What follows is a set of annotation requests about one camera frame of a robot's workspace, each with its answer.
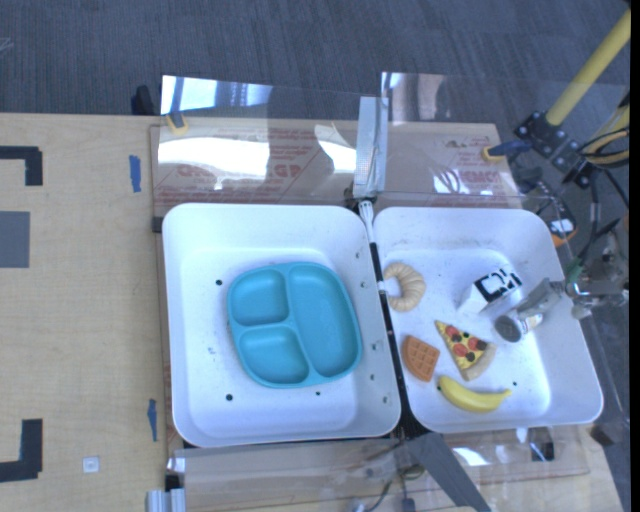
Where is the small grey can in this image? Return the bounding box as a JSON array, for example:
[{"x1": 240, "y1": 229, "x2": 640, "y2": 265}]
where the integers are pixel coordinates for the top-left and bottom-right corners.
[{"x1": 494, "y1": 309, "x2": 545, "y2": 344}]

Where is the brown cardboard board red print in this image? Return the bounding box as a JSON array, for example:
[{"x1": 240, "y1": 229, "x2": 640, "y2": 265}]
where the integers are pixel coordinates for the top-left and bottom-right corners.
[{"x1": 149, "y1": 122, "x2": 592, "y2": 482}]

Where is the white carton black print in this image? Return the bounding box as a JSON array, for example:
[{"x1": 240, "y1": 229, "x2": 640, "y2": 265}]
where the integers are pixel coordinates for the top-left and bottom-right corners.
[{"x1": 457, "y1": 264, "x2": 525, "y2": 316}]

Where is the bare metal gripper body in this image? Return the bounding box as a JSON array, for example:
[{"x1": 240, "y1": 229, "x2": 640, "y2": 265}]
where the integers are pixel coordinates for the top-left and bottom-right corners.
[{"x1": 563, "y1": 244, "x2": 629, "y2": 321}]

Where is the black and white thin rod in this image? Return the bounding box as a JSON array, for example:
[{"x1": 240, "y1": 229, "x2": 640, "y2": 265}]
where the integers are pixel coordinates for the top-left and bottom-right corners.
[{"x1": 357, "y1": 199, "x2": 415, "y2": 440}]

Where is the yellow banana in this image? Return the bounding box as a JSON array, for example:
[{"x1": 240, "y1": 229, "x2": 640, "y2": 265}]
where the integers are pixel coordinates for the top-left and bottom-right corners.
[{"x1": 437, "y1": 374, "x2": 514, "y2": 414}]

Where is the orange waffle biscuit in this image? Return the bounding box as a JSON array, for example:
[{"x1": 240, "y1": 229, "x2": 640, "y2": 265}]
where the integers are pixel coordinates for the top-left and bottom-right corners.
[{"x1": 401, "y1": 334, "x2": 441, "y2": 384}]

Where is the pizza slice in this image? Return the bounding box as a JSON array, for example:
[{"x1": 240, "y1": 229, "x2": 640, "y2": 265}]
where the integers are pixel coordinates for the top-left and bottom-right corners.
[{"x1": 433, "y1": 319, "x2": 498, "y2": 383}]

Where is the white plastic tray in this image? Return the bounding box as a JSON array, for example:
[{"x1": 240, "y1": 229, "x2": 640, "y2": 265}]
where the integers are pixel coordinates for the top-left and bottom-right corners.
[
  {"x1": 372, "y1": 206, "x2": 605, "y2": 435},
  {"x1": 161, "y1": 202, "x2": 403, "y2": 449}
]

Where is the beige doughnut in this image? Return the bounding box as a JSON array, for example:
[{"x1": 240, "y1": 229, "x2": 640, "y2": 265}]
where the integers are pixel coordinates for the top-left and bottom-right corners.
[{"x1": 382, "y1": 261, "x2": 427, "y2": 313}]

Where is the blue divided plate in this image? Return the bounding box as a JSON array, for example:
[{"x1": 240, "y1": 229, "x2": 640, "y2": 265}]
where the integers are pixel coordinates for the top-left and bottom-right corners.
[{"x1": 225, "y1": 261, "x2": 364, "y2": 390}]

